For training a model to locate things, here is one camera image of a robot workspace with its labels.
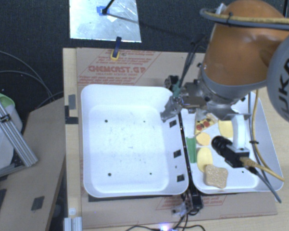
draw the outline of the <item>yellow clip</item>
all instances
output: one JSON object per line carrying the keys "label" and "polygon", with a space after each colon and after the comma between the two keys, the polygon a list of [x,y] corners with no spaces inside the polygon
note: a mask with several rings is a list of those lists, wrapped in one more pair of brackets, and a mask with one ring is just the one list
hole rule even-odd
{"label": "yellow clip", "polygon": [[114,50],[112,50],[110,58],[111,58],[111,60],[116,61],[117,59],[119,59],[120,52],[118,51],[116,57],[113,57],[113,52],[114,52]]}

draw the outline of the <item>yellow food item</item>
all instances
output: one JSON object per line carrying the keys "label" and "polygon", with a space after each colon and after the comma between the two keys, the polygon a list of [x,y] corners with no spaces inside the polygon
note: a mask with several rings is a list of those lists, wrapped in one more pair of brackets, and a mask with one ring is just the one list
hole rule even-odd
{"label": "yellow food item", "polygon": [[205,171],[205,167],[213,164],[213,155],[209,148],[202,147],[197,154],[197,165],[201,172]]}
{"label": "yellow food item", "polygon": [[232,121],[222,121],[218,120],[218,126],[221,136],[226,138],[233,137],[233,125]]}
{"label": "yellow food item", "polygon": [[207,146],[211,142],[211,137],[209,136],[209,134],[204,133],[204,132],[199,133],[197,135],[196,139],[197,139],[197,142],[199,145]]}

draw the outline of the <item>led light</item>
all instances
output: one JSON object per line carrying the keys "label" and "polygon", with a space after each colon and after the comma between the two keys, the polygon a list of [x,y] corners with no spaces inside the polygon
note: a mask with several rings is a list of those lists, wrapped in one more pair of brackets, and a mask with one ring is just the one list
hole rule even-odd
{"label": "led light", "polygon": [[161,224],[160,230],[161,231],[170,231],[170,228],[166,224]]}

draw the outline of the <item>green food item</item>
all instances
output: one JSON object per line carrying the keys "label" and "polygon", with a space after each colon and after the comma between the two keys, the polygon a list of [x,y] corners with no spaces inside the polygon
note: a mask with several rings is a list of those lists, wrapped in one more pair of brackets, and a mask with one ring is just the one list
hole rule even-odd
{"label": "green food item", "polygon": [[15,107],[14,101],[1,93],[0,93],[0,103],[3,105],[4,108],[10,106],[11,104]]}
{"label": "green food item", "polygon": [[187,150],[189,155],[190,163],[194,164],[197,162],[197,154],[196,154],[196,140],[195,138],[186,137]]}

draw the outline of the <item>metal plate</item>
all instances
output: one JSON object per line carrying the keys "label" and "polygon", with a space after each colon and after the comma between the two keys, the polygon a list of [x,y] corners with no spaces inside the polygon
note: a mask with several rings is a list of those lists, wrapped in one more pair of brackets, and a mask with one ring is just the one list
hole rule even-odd
{"label": "metal plate", "polygon": [[141,42],[136,0],[115,0],[108,11],[111,15],[102,15],[98,7],[109,1],[70,0],[70,37]]}

